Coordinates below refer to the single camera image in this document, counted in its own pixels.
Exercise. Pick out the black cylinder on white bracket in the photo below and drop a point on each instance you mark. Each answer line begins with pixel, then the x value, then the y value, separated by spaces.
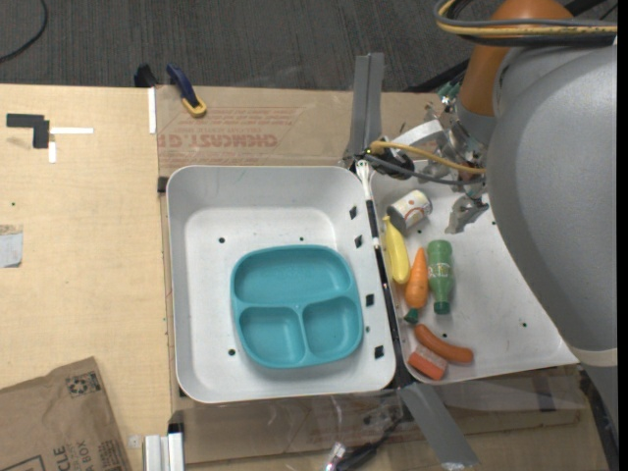
pixel 392 162

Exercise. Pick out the thin black and white rod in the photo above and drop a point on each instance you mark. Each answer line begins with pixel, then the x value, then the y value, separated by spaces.
pixel 377 243

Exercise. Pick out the blue divided plate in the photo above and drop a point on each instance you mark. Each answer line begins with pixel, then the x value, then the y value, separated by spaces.
pixel 294 307

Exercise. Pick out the white can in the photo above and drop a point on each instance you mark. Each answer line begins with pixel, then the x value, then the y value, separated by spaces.
pixel 411 209

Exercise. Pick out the orange and white toy food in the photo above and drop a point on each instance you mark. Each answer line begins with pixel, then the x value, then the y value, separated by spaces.
pixel 428 365

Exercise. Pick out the brown cardboard board red print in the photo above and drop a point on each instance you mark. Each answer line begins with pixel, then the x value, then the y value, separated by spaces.
pixel 275 130

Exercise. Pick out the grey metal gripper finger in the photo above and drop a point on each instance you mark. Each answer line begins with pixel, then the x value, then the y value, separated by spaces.
pixel 435 169
pixel 466 214

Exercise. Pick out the brown cardboard box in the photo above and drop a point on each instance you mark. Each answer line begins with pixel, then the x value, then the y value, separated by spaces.
pixel 54 420

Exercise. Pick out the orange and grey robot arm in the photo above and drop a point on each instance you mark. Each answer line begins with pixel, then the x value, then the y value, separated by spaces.
pixel 554 174

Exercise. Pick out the green bottle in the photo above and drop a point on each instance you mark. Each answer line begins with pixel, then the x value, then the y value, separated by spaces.
pixel 439 273

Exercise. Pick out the white plastic tray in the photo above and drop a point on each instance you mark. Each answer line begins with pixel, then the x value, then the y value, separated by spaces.
pixel 206 312
pixel 500 302

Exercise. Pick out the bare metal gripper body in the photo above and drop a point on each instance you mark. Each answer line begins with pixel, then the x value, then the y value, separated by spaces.
pixel 463 142

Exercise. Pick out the yellow banana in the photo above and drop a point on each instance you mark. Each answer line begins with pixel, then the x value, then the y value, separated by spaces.
pixel 396 253

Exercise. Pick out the red sausage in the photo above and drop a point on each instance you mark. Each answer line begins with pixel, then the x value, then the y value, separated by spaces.
pixel 441 345

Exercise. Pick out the orange carrot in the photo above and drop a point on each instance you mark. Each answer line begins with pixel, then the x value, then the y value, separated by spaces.
pixel 417 282

